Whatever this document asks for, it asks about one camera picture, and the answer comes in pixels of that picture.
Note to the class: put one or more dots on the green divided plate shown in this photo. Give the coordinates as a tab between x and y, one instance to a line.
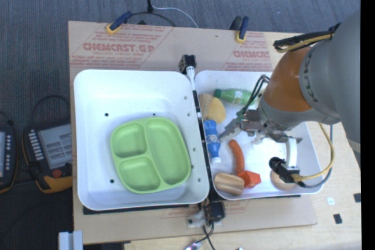
152	155

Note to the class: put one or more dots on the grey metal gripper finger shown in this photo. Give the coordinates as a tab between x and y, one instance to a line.
227	133
233	124

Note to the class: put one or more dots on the white plastic tray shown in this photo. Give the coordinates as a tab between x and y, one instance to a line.
117	90
263	161

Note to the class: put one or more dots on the tan bread bun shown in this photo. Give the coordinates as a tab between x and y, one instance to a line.
229	184

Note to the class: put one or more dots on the brown cardboard board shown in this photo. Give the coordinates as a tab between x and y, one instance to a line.
123	231

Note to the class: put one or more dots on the black cylinder on white bracket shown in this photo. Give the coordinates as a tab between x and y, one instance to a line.
283	168

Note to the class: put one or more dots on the beige waffle cone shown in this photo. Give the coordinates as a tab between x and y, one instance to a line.
204	102

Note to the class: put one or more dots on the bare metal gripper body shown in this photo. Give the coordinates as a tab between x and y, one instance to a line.
253	123

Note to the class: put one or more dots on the orange carton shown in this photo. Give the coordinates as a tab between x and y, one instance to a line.
250	179

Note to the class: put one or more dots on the green plastic bottle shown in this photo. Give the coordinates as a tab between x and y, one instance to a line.
234	96

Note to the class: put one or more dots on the blue plastic bottle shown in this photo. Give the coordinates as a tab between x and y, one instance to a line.
211	137

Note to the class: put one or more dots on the yellow round toy food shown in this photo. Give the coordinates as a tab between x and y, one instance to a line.
217	110

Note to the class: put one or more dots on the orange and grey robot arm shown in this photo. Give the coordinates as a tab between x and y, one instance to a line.
328	82

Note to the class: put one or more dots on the thin black and white rod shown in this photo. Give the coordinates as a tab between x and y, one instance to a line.
194	90

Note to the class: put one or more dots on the orange sausage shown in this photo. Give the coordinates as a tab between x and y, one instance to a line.
238	155

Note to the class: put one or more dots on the tan round biscuit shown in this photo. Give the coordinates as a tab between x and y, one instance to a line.
278	184

